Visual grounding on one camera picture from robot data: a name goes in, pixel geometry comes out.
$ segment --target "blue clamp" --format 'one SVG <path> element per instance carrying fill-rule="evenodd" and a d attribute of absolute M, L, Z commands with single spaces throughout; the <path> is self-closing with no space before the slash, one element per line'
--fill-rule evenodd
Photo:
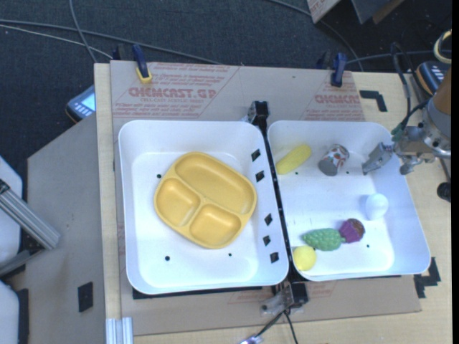
<path fill-rule="evenodd" d="M 333 68 L 335 72 L 331 73 L 331 85 L 340 87 L 343 85 L 343 72 L 347 63 L 347 56 L 338 53 L 333 61 Z"/>
<path fill-rule="evenodd" d="M 153 79 L 150 70 L 148 69 L 148 65 L 146 64 L 145 55 L 142 52 L 141 47 L 138 44 L 134 44 L 132 46 L 132 52 L 134 53 L 134 59 L 137 61 L 137 75 L 140 81 L 143 84 L 150 83 Z"/>

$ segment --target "lemon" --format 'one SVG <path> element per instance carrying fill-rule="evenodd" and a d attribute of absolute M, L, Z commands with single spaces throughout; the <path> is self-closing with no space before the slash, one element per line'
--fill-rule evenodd
<path fill-rule="evenodd" d="M 293 250 L 293 261 L 298 270 L 309 270 L 316 263 L 317 255 L 311 246 L 299 246 Z"/>

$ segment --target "white tray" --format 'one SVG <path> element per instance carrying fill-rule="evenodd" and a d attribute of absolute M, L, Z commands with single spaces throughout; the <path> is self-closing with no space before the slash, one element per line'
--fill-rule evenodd
<path fill-rule="evenodd" d="M 260 131 L 244 122 L 134 120 L 118 135 L 126 231 L 126 271 L 148 294 L 270 286 L 288 271 L 273 180 Z M 204 152 L 246 176 L 257 206 L 229 246 L 206 249 L 160 220 L 153 195 L 160 178 L 188 152 Z M 260 152 L 254 161 L 252 154 Z M 264 173 L 257 181 L 256 175 Z M 265 218 L 272 221 L 267 224 Z"/>
<path fill-rule="evenodd" d="M 360 242 L 332 252 L 316 251 L 314 267 L 300 274 L 324 281 L 359 277 L 417 274 L 430 265 L 430 252 L 412 202 L 400 162 L 394 156 L 382 168 L 363 175 L 361 165 L 379 142 L 391 143 L 390 133 L 376 123 L 278 121 L 268 131 L 275 163 L 296 146 L 311 147 L 311 157 L 295 171 L 279 175 L 291 249 L 304 245 L 301 235 L 313 229 L 336 228 L 348 218 L 359 219 L 366 233 Z M 317 164 L 334 143 L 344 145 L 350 158 L 336 176 L 326 176 Z M 389 210 L 366 220 L 364 202 L 384 194 Z"/>

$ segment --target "tray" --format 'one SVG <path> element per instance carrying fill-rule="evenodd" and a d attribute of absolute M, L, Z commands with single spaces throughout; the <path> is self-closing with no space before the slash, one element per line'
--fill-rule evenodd
<path fill-rule="evenodd" d="M 206 153 L 180 157 L 154 197 L 156 213 L 177 233 L 209 249 L 232 243 L 257 203 L 255 187 L 243 175 Z"/>
<path fill-rule="evenodd" d="M 343 244 L 331 252 L 316 251 L 312 269 L 299 271 L 308 280 L 324 281 L 399 274 L 418 274 L 430 265 L 430 252 L 412 202 L 400 162 L 394 156 L 366 176 L 361 165 L 377 143 L 391 143 L 381 125 L 365 122 L 278 121 L 268 129 L 275 163 L 301 144 L 311 147 L 311 157 L 285 175 L 278 175 L 288 238 L 292 251 L 305 242 L 301 236 L 322 228 L 339 229 L 348 218 L 366 229 L 362 240 Z M 318 162 L 332 144 L 344 145 L 349 159 L 336 176 L 326 176 Z M 387 213 L 369 221 L 364 204 L 371 194 L 389 201 Z"/>
<path fill-rule="evenodd" d="M 244 122 L 133 120 L 118 134 L 126 234 L 126 272 L 147 295 L 276 285 L 288 256 L 260 131 Z M 227 246 L 209 249 L 178 234 L 153 198 L 180 157 L 200 152 L 242 174 L 257 202 Z"/>

